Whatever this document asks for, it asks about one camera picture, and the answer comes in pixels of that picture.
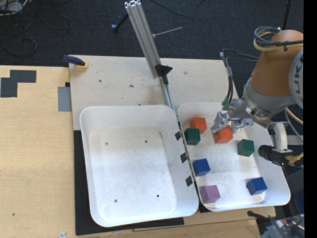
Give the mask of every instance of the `wooden surface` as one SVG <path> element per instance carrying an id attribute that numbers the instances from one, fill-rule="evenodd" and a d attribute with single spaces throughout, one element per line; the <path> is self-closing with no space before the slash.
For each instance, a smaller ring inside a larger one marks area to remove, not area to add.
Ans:
<path id="1" fill-rule="evenodd" d="M 36 83 L 19 83 L 17 98 L 0 98 L 1 237 L 57 238 L 75 235 L 74 145 L 71 112 L 58 111 L 57 88 L 69 82 L 66 67 L 0 66 L 36 70 Z M 255 237 L 249 209 L 196 213 L 181 227 L 125 230 L 124 237 Z M 275 216 L 274 207 L 252 208 Z M 79 236 L 115 237 L 114 232 Z"/>

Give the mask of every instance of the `black bracket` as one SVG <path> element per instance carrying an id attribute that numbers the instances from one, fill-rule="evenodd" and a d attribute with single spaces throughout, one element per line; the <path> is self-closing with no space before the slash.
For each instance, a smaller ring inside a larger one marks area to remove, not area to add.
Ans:
<path id="1" fill-rule="evenodd" d="M 164 84 L 168 85 L 168 79 L 167 74 L 173 69 L 172 67 L 158 64 L 155 66 L 155 69 L 157 70 L 157 74 L 159 77 L 162 77 Z"/>

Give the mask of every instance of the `cube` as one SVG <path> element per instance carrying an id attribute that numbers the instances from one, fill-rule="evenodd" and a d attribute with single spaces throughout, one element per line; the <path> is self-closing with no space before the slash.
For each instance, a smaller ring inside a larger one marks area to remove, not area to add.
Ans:
<path id="1" fill-rule="evenodd" d="M 249 157 L 254 152 L 254 142 L 248 139 L 242 139 L 238 143 L 238 155 Z"/>
<path id="2" fill-rule="evenodd" d="M 199 133 L 203 134 L 207 129 L 206 119 L 204 117 L 194 117 L 190 121 L 189 126 L 191 128 L 199 129 Z"/>
<path id="3" fill-rule="evenodd" d="M 200 196 L 204 204 L 215 203 L 220 199 L 220 193 L 217 185 L 203 186 L 200 189 Z"/>
<path id="4" fill-rule="evenodd" d="M 251 195 L 261 194 L 263 191 L 267 190 L 263 177 L 254 178 L 248 181 L 247 188 Z"/>
<path id="5" fill-rule="evenodd" d="M 233 138 L 230 125 L 227 125 L 224 129 L 212 134 L 212 136 L 215 144 L 226 144 Z"/>
<path id="6" fill-rule="evenodd" d="M 210 171 L 207 159 L 195 160 L 193 162 L 193 168 L 197 177 L 204 176 Z"/>
<path id="7" fill-rule="evenodd" d="M 199 129 L 188 128 L 185 131 L 185 139 L 188 145 L 197 145 L 200 141 Z"/>

